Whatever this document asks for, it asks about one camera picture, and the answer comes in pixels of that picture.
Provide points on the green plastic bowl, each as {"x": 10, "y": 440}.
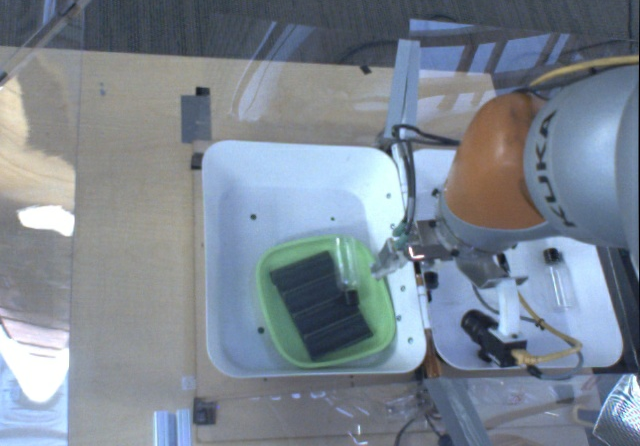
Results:
{"x": 382, "y": 319}

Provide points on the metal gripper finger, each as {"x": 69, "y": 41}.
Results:
{"x": 395, "y": 245}
{"x": 385, "y": 268}

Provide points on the black cylinder on white bracket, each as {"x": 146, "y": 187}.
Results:
{"x": 487, "y": 334}

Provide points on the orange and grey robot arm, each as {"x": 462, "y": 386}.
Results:
{"x": 575, "y": 169}

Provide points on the clear plastic bottle black cap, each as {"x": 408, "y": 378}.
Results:
{"x": 350, "y": 264}
{"x": 560, "y": 284}

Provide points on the white plastic tray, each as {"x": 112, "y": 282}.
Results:
{"x": 590, "y": 334}
{"x": 280, "y": 184}

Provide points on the black ribbed block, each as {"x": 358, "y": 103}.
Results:
{"x": 320, "y": 304}

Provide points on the thin black and white rod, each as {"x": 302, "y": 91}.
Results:
{"x": 426, "y": 304}

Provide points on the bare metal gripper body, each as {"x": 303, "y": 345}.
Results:
{"x": 434, "y": 241}

